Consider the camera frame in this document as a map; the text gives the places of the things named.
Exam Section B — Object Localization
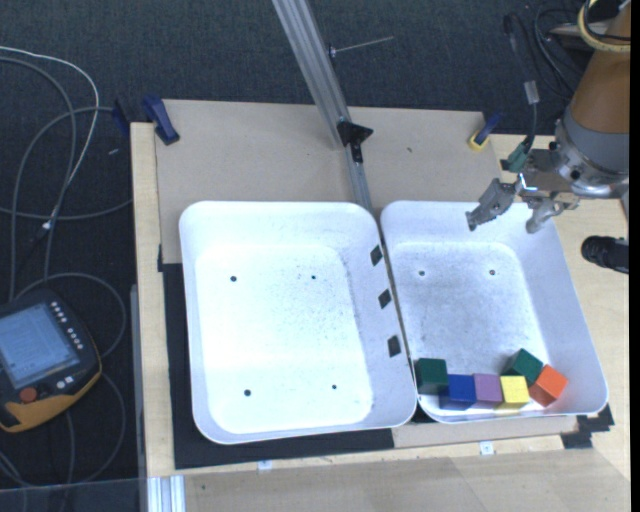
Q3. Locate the yellow cube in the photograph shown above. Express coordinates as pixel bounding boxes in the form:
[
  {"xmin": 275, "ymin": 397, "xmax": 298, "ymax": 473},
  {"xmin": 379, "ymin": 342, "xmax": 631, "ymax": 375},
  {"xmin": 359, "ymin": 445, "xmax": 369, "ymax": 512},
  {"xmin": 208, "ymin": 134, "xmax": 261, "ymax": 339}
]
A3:
[{"xmin": 494, "ymin": 374, "xmax": 531, "ymax": 412}]

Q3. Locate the brown cardboard board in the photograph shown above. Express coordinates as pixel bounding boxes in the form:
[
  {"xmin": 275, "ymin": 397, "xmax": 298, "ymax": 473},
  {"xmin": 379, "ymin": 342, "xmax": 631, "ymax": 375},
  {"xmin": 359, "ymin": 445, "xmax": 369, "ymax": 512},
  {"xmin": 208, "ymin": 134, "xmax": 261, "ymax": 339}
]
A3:
[{"xmin": 152, "ymin": 98, "xmax": 584, "ymax": 450}]

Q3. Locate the blue cube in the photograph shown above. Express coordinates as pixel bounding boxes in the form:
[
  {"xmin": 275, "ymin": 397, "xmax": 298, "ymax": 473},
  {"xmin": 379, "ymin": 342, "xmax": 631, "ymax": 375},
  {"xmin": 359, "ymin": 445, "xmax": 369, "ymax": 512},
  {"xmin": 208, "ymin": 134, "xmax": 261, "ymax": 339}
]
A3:
[{"xmin": 438, "ymin": 373, "xmax": 477, "ymax": 412}]

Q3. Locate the black cylinder on white bracket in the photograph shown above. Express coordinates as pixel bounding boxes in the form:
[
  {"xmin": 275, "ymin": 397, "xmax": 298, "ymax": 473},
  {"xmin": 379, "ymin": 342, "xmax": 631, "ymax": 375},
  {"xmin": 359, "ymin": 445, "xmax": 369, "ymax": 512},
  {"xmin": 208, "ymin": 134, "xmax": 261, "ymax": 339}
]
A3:
[{"xmin": 580, "ymin": 234, "xmax": 630, "ymax": 274}]

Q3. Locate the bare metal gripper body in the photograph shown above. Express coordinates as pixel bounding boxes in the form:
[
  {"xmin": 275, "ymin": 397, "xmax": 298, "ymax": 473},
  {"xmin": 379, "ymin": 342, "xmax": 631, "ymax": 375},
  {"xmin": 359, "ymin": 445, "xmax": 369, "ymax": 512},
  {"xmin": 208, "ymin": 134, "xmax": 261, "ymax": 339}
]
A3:
[{"xmin": 517, "ymin": 147, "xmax": 630, "ymax": 207}]

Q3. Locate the white plastic tray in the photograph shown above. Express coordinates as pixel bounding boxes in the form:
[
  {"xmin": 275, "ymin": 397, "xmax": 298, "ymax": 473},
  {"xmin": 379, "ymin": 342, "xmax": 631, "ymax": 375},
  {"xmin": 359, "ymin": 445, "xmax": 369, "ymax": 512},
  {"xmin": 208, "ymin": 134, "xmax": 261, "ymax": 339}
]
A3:
[
  {"xmin": 178, "ymin": 199, "xmax": 419, "ymax": 446},
  {"xmin": 379, "ymin": 199, "xmax": 610, "ymax": 425}
]

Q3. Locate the orange cube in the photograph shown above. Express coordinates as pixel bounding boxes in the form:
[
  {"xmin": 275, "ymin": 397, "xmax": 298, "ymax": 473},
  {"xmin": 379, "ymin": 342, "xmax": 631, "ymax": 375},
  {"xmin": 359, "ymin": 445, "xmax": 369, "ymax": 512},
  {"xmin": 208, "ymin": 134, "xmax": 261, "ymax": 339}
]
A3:
[{"xmin": 527, "ymin": 364, "xmax": 570, "ymax": 408}]

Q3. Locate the dark green cube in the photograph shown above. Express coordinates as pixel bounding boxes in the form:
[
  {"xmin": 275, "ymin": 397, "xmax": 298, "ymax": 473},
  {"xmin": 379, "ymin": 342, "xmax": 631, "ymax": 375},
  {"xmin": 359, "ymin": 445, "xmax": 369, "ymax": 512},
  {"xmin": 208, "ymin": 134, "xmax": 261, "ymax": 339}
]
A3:
[
  {"xmin": 500, "ymin": 348, "xmax": 545, "ymax": 387},
  {"xmin": 413, "ymin": 357, "xmax": 450, "ymax": 396}
]

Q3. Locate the purple cube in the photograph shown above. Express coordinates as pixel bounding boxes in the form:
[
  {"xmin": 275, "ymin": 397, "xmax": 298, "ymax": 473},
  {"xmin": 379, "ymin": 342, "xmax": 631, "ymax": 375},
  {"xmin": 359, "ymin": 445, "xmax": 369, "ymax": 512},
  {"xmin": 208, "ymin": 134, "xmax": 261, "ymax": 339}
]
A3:
[{"xmin": 472, "ymin": 372, "xmax": 504, "ymax": 407}]

